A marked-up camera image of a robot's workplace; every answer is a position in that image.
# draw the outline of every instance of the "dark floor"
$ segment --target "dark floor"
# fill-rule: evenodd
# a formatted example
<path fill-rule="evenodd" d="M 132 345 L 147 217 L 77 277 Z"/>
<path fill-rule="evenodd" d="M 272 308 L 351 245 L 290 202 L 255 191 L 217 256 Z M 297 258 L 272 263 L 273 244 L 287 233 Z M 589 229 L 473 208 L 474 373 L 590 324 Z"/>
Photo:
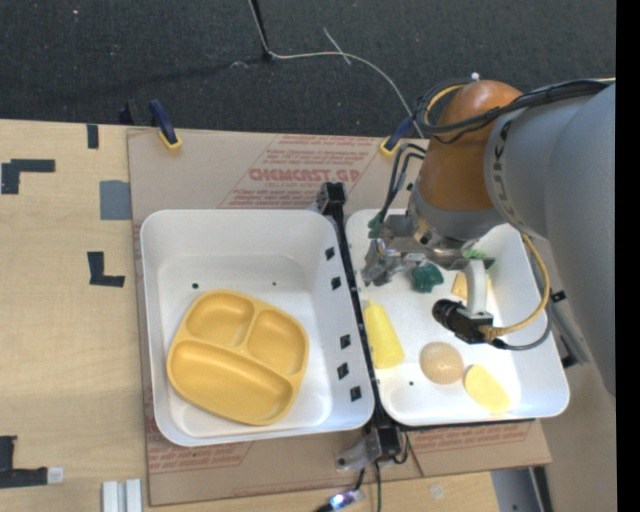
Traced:
<path fill-rule="evenodd" d="M 521 90 L 616 72 L 611 0 L 259 0 L 279 54 L 339 47 L 409 103 L 478 72 Z M 386 135 L 405 115 L 342 57 L 266 63 L 248 1 L 0 0 L 0 118 L 118 123 L 158 99 L 176 126 Z"/>

